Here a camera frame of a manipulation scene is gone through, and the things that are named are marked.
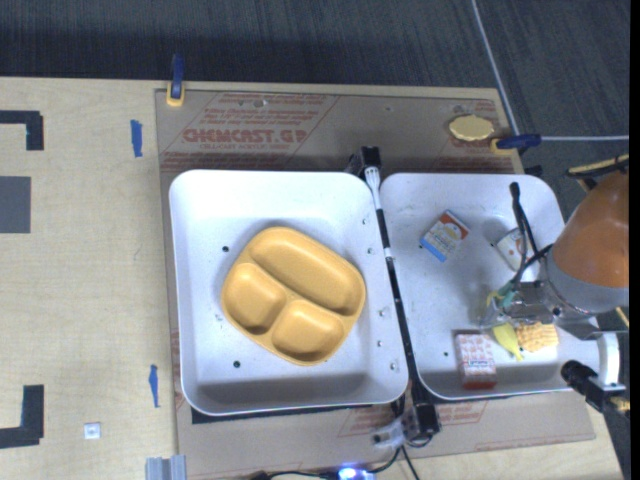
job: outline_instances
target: gray square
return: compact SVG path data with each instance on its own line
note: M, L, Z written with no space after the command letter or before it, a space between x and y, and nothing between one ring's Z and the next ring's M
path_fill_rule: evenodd
M31 233L31 178L0 176L0 233Z

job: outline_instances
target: white tray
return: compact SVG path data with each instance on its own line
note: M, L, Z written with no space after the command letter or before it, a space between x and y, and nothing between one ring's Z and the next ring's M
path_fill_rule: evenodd
M196 410L230 415L391 402L408 373L371 193L344 173L189 171L169 192L182 389ZM355 265L367 301L340 349L298 366L235 329L220 307L227 272L271 226L308 234Z
M462 388L456 370L454 334L477 330L478 310L487 294L514 272L490 244L516 227L509 192L520 185L521 204L539 248L552 243L564 227L551 188L538 178L502 174L394 174L382 184L381 202L396 258L409 335L423 384L443 399L469 400L569 390L560 368L576 359L598 371L594 341L580 341L559 329L558 347L523 353L516 362L493 346L498 384L490 390ZM470 234L441 263L419 239L445 210L462 220ZM523 278L534 280L536 267Z

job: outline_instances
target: yellow divided plate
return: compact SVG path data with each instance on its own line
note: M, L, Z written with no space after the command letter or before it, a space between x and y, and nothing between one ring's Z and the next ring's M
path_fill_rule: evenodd
M242 333L299 365L326 361L362 312L366 288L347 260L286 227L258 233L235 261L222 309Z

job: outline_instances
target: robotic hand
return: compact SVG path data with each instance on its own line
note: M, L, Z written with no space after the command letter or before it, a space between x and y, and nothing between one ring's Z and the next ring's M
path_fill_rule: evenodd
M555 324L578 339L595 339L600 350L600 372L577 361L562 368L565 381L602 411L624 391L618 383L617 332L592 321L604 313L629 305L629 173L626 163L614 164L600 183L591 181L586 198L576 208L556 242L538 250L519 202L519 188L512 184L513 210L520 233L528 236L533 256L527 257L527 240L515 276L489 294L481 328L505 323ZM540 262L538 278L522 282L530 265Z

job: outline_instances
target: beige table surface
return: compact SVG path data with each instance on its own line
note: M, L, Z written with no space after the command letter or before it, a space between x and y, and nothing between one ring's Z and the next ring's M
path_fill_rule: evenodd
M0 427L19 425L23 385L45 386L44 438L38 446L0 450L0 478L142 479L147 457L177 452L153 97L165 86L0 79L0 109L38 110L45 127L45 150L28 152L24 126L0 125L0 175L32 178L31 233L0 234ZM139 158L131 145L132 119L142 124ZM151 364L158 367L159 408L148 384ZM594 440L420 459L415 465L424 479L622 478L604 419L591 409L589 414ZM101 439L84 439L88 422L101 423ZM399 462L379 477L411 475Z

